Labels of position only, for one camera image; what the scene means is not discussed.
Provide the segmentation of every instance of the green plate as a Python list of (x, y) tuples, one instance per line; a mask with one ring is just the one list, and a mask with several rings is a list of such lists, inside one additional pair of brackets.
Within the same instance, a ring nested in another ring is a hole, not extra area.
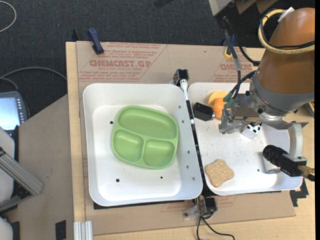
[(137, 105), (120, 110), (112, 131), (114, 154), (127, 163), (163, 169), (174, 160), (179, 127), (169, 114)]

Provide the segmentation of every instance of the white wire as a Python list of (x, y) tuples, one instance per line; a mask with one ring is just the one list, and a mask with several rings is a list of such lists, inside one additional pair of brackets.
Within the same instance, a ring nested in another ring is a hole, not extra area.
[(0, 30), (0, 33), (1, 33), (1, 32), (3, 32), (3, 31), (7, 30), (8, 28), (10, 28), (10, 27), (16, 22), (16, 20), (17, 20), (17, 12), (16, 12), (16, 9), (15, 9), (10, 3), (5, 2), (5, 1), (1, 1), (1, 0), (0, 0), (0, 3), (3, 3), (3, 4), (6, 4), (6, 5), (10, 6), (11, 9), (13, 10), (13, 12), (14, 12), (14, 19), (13, 19), (13, 21), (10, 23), (10, 25), (8, 25), (8, 26), (6, 26), (5, 28), (1, 29), (1, 30)]

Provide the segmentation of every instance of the screen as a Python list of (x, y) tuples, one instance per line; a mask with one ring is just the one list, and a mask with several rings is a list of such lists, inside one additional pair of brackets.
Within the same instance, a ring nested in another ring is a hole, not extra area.
[(5, 131), (20, 125), (19, 113), (14, 97), (0, 98), (0, 126)]

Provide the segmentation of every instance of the black floor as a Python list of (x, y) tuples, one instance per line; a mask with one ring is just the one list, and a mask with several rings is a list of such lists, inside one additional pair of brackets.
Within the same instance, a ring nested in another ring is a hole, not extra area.
[[(208, 0), (0, 0), (14, 6), (16, 22), (0, 32), (0, 77), (25, 67), (45, 67), (66, 75), (65, 43), (73, 30), (88, 40), (95, 28), (101, 41), (182, 45), (221, 45), (221, 19), (227, 16), (245, 47), (261, 47), (257, 27), (261, 14), (253, 5), (243, 14), (230, 4), (216, 17)], [(315, 7), (316, 0), (279, 0), (274, 8)], [(0, 30), (14, 17), (0, 3)], [(24, 96), (30, 115), (67, 93), (66, 81), (56, 74), (28, 70), (7, 77)], [(13, 91), (0, 81), (0, 92)]]

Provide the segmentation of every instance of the yellow cable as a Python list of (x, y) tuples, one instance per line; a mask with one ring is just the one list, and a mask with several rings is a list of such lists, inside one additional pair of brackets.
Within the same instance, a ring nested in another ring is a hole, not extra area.
[(263, 34), (262, 34), (262, 28), (264, 27), (264, 25), (266, 24), (266, 22), (268, 21), (268, 19), (270, 17), (272, 17), (273, 15), (276, 15), (276, 14), (282, 14), (284, 11), (285, 11), (284, 9), (274, 9), (274, 10), (268, 12), (262, 18), (262, 26), (259, 26), (259, 28), (258, 28), (258, 38), (259, 38), (259, 41), (262, 44), (262, 46), (264, 48), (266, 48), (267, 50), (269, 50), (270, 52), (273, 52), (276, 54), (289, 54), (290, 55), (290, 54), (301, 54), (301, 53), (313, 51), (315, 49), (314, 44), (310, 45), (308, 47), (299, 48), (299, 49), (280, 49), (280, 48), (273, 47), (266, 42), (266, 40), (264, 39)]

